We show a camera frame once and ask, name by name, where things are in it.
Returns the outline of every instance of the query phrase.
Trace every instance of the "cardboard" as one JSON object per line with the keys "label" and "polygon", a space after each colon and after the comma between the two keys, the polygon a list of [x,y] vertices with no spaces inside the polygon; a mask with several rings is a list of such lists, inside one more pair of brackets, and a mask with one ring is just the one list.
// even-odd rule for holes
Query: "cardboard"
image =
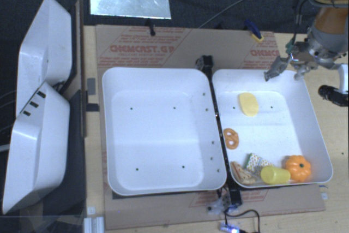
{"label": "cardboard", "polygon": [[[262,32],[258,43],[248,31],[187,28],[96,26],[98,80],[112,67],[194,68],[202,55],[212,55],[214,68],[265,69],[279,55],[272,32]],[[215,191],[122,197],[107,182],[105,123],[102,84],[99,83],[106,228],[122,229],[223,219],[208,214],[218,199]],[[260,215],[324,211],[316,184],[243,190],[243,204],[236,213],[253,208]]]}

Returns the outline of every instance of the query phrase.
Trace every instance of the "blue clamp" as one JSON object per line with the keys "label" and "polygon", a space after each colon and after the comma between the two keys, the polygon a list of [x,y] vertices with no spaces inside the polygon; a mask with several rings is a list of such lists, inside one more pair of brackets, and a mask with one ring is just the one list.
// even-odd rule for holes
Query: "blue clamp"
{"label": "blue clamp", "polygon": [[252,37],[257,42],[260,43],[261,41],[263,41],[264,37],[261,35],[259,28],[253,22],[251,22],[250,20],[245,20],[244,23],[247,29],[252,32]]}

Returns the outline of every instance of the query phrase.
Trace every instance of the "yellow oval object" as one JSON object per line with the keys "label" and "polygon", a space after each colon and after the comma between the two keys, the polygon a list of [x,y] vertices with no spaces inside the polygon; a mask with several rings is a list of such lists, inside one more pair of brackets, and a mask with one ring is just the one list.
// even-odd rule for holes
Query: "yellow oval object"
{"label": "yellow oval object", "polygon": [[259,110],[259,105],[256,97],[249,92],[244,92],[239,95],[239,102],[243,113],[249,117],[254,117]]}

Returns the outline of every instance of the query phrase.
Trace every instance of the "pretzel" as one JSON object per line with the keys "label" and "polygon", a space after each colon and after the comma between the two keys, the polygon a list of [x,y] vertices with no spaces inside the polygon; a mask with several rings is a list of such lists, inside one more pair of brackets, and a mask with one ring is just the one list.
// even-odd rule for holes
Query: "pretzel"
{"label": "pretzel", "polygon": [[234,150],[239,145],[239,135],[235,132],[235,130],[231,128],[226,128],[223,130],[225,145],[227,148]]}

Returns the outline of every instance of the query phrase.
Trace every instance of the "toy food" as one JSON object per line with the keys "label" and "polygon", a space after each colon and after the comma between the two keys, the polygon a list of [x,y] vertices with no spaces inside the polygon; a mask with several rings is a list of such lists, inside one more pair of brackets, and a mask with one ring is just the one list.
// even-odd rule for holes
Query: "toy food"
{"label": "toy food", "polygon": [[303,156],[290,156],[286,169],[291,173],[291,179],[297,182],[304,182],[311,175],[311,165]]}
{"label": "toy food", "polygon": [[269,161],[259,157],[254,153],[250,153],[249,157],[247,158],[245,169],[251,172],[253,175],[259,176],[261,174],[262,168],[268,165],[273,166],[273,164]]}
{"label": "toy food", "polygon": [[236,178],[236,180],[241,184],[254,184],[256,182],[256,178],[252,177],[251,174],[244,170],[237,162],[231,162],[231,169],[233,171],[234,178]]}
{"label": "toy food", "polygon": [[265,166],[262,168],[261,178],[267,184],[285,184],[291,178],[291,174],[283,168]]}
{"label": "toy food", "polygon": [[235,130],[231,128],[226,128],[223,130],[224,139],[225,139],[225,145],[227,148],[233,150],[238,147],[239,145],[239,135],[236,133]]}
{"label": "toy food", "polygon": [[256,97],[249,92],[244,92],[239,95],[239,102],[242,112],[249,116],[254,117],[258,113],[259,106]]}

